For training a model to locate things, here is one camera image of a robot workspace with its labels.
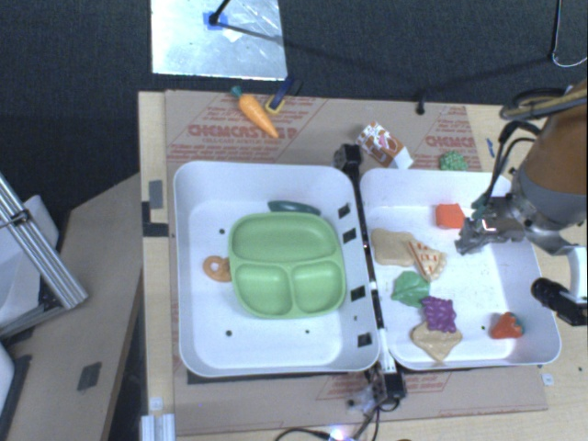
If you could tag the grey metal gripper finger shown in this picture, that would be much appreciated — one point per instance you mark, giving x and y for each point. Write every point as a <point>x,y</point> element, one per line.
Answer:
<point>473,227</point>
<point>466,245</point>

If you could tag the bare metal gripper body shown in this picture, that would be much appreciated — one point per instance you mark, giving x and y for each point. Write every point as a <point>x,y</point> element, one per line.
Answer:
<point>510,221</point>

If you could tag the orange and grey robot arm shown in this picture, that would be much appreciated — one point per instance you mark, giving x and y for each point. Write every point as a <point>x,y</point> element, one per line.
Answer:
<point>558,154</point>

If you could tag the orange cube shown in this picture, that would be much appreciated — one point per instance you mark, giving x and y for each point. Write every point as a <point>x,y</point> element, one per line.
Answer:
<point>450,216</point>

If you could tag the pizza slice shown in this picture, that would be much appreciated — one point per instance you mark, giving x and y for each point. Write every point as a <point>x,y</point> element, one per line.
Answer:
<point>428,260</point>

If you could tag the white plastic tray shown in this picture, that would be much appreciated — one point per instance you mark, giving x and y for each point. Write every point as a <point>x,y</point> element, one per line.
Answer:
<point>206,329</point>
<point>478,287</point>

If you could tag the green grapes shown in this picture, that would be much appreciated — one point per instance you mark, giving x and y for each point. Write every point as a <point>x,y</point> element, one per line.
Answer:
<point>453,161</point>

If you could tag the green lettuce leaf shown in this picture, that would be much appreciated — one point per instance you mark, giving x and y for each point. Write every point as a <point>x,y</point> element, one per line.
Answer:
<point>410,288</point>

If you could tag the purple grapes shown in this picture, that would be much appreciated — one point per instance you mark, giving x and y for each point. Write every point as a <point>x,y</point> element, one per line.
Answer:
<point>439,314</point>

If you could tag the tan bread slice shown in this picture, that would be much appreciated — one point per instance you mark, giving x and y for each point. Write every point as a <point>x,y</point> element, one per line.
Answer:
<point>390,246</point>

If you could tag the red strawberry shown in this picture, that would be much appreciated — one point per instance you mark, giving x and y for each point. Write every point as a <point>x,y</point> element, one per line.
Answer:
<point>506,326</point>

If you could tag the thin black and white rod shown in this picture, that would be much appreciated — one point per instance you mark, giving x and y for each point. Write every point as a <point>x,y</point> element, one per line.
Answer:
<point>367,241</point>

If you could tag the tan biscuit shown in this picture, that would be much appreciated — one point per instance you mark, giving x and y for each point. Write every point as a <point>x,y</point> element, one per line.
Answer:
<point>434,345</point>

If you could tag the white and brown carton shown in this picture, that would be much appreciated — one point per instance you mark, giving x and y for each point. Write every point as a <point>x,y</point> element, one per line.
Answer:
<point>383,145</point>

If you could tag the dark green toy vegetable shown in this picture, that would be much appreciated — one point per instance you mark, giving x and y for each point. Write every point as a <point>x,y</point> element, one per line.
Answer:
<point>291,206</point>

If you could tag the brown cardboard board red print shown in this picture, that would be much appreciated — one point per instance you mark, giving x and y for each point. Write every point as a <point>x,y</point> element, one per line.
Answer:
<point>321,127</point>

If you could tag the green divided plate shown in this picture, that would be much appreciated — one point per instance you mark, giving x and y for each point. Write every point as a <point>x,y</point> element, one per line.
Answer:
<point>285,264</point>

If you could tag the orange carrot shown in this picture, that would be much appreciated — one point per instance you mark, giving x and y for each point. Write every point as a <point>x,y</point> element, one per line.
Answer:
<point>257,113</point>

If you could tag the orange pretzel biscuit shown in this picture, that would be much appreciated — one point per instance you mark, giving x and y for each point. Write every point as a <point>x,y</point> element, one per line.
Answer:
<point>213,269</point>

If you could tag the black cylinder on white bracket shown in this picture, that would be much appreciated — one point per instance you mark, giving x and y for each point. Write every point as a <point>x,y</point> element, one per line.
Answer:
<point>558,294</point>

